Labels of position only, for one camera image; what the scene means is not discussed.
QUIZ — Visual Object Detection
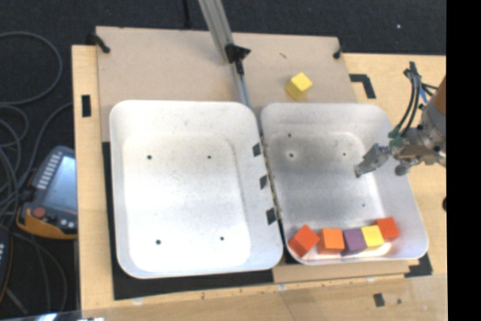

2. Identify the pale brown flat board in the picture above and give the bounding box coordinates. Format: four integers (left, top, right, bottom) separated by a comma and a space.
94, 25, 422, 285

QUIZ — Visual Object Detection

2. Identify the orange cube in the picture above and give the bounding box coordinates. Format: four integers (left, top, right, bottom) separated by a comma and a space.
316, 227, 346, 256

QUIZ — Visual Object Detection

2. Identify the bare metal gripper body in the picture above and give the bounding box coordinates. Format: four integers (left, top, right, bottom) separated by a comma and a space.
389, 126, 448, 166

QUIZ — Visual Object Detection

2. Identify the purple cube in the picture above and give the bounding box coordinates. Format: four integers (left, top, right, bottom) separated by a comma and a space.
341, 228, 368, 256

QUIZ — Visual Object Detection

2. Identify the red cube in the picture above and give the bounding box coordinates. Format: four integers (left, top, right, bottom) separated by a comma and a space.
375, 217, 401, 241
287, 223, 322, 259

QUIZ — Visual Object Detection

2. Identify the yellow cube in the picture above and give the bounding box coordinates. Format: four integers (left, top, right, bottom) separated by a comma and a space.
283, 71, 314, 101
361, 224, 386, 249

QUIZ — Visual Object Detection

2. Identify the thin black and white rod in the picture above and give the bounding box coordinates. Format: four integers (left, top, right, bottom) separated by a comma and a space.
233, 60, 283, 227

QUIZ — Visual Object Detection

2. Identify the white plastic tray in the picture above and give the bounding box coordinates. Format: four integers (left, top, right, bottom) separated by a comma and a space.
108, 98, 285, 280
259, 101, 430, 267

